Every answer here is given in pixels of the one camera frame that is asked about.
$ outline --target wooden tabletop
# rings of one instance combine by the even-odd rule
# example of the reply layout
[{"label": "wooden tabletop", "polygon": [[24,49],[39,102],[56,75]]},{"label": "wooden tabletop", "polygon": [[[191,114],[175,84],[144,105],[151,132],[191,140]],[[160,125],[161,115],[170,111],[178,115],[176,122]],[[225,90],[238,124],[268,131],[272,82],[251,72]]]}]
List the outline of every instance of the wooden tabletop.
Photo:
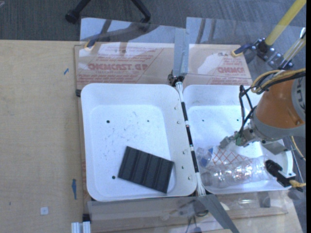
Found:
[{"label": "wooden tabletop", "polygon": [[[75,45],[0,40],[1,232],[67,233],[82,222]],[[286,206],[288,214],[234,223],[241,233],[302,232]]]}]

